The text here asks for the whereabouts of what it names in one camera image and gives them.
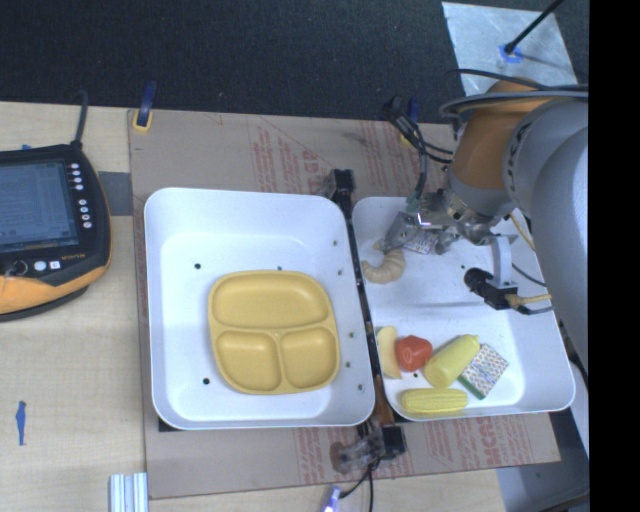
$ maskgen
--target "dark fabric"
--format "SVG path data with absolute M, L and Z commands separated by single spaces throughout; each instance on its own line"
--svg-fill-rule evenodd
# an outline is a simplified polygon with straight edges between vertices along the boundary
M 540 12 L 551 0 L 458 3 Z M 156 80 L 158 108 L 378 119 L 398 94 L 441 122 L 438 107 L 464 94 L 459 77 L 443 79 L 457 64 L 435 0 L 2 4 L 0 101 L 74 103 L 82 88 L 91 105 L 136 107 Z M 589 1 L 554 15 L 588 82 Z

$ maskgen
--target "blue marker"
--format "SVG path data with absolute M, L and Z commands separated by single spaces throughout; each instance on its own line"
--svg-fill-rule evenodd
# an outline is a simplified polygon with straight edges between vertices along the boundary
M 20 446 L 24 446 L 24 424 L 27 420 L 26 402 L 20 400 L 18 404 L 18 412 L 16 412 L 16 422 L 18 423 L 18 435 L 20 437 Z

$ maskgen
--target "yellow cylinder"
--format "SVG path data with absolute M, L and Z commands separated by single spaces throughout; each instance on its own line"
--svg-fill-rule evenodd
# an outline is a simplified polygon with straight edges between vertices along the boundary
M 424 376 L 436 388 L 447 388 L 480 350 L 478 336 L 464 334 L 435 352 L 424 365 Z

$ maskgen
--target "yellow plate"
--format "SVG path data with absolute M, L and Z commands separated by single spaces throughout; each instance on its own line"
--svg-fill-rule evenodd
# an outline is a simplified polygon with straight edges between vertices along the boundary
M 229 385 L 245 393 L 311 391 L 329 384 L 340 345 L 327 292 L 285 270 L 235 272 L 209 292 L 211 345 Z

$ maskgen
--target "red tomato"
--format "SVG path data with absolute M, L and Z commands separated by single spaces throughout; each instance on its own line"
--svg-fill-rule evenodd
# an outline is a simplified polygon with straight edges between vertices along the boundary
M 395 352 L 400 367 L 404 371 L 414 372 L 431 357 L 433 345 L 429 340 L 410 335 L 396 342 Z

